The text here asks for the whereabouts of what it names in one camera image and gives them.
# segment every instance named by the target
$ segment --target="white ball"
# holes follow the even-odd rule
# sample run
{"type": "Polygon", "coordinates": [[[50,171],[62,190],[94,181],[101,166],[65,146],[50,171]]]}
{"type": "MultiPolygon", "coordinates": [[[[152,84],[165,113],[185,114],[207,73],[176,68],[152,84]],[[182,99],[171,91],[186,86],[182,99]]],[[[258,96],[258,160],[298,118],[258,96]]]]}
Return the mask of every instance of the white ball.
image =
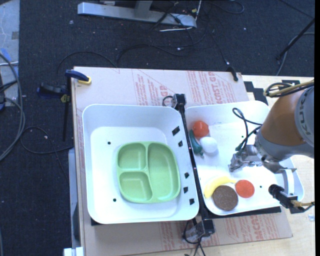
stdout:
{"type": "Polygon", "coordinates": [[[217,141],[212,137],[202,137],[199,142],[203,151],[207,153],[213,153],[218,148],[217,141]]]}

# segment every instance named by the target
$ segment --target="black floor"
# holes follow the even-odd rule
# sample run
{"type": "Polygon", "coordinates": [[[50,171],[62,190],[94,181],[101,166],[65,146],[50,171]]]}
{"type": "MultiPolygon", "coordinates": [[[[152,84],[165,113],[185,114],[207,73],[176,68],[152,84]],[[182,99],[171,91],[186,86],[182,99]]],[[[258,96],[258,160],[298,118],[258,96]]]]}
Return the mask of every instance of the black floor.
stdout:
{"type": "MultiPolygon", "coordinates": [[[[72,120],[69,115],[63,141],[64,104],[39,98],[41,83],[64,85],[64,71],[73,66],[226,71],[229,62],[244,75],[315,75],[314,24],[290,48],[281,70],[284,58],[276,59],[313,20],[314,0],[202,1],[197,29],[169,32],[160,32],[168,25],[79,16],[81,2],[20,0],[19,80],[25,128],[33,127],[22,138],[38,153],[18,141],[0,161],[5,256],[57,256],[71,247],[68,150],[45,152],[54,151],[51,140],[56,150],[73,145],[72,120]]],[[[185,14],[199,5],[174,2],[154,1],[152,8],[185,14]]],[[[16,137],[19,114],[17,107],[0,112],[0,154],[16,137]]]]}

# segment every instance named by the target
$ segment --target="green plate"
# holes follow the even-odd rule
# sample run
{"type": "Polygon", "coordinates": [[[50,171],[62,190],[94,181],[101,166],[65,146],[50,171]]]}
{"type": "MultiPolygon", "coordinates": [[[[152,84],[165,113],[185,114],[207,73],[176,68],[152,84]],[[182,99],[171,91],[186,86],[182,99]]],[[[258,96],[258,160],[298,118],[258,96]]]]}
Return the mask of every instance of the green plate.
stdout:
{"type": "Polygon", "coordinates": [[[173,200],[181,189],[176,157],[164,143],[132,142],[117,151],[117,179],[122,196],[134,203],[173,200]]]}

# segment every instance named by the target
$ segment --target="yellow banana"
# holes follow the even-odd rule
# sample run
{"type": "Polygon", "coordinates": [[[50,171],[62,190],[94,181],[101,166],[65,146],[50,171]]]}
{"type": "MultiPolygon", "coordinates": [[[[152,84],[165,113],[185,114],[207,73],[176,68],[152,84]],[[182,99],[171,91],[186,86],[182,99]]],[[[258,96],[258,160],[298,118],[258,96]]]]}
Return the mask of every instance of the yellow banana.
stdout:
{"type": "Polygon", "coordinates": [[[211,179],[204,188],[204,197],[209,198],[213,195],[217,187],[226,183],[236,183],[235,179],[231,179],[228,176],[221,176],[211,179]]]}

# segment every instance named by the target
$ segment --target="robotic arm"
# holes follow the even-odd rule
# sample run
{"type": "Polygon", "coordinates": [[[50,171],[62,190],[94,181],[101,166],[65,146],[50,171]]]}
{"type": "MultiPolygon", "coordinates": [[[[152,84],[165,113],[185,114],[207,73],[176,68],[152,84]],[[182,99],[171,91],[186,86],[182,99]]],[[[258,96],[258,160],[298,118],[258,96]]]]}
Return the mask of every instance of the robotic arm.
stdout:
{"type": "MultiPolygon", "coordinates": [[[[293,155],[315,157],[314,80],[295,86],[275,83],[267,88],[265,95],[279,99],[274,103],[262,126],[255,131],[254,144],[245,145],[233,154],[228,165],[230,172],[245,166],[264,166],[277,174],[286,169],[281,165],[281,161],[293,155]],[[278,85],[286,88],[270,93],[278,85]]],[[[297,208],[297,202],[291,203],[295,199],[288,198],[281,187],[275,186],[270,187],[270,194],[286,208],[297,208]]]]}

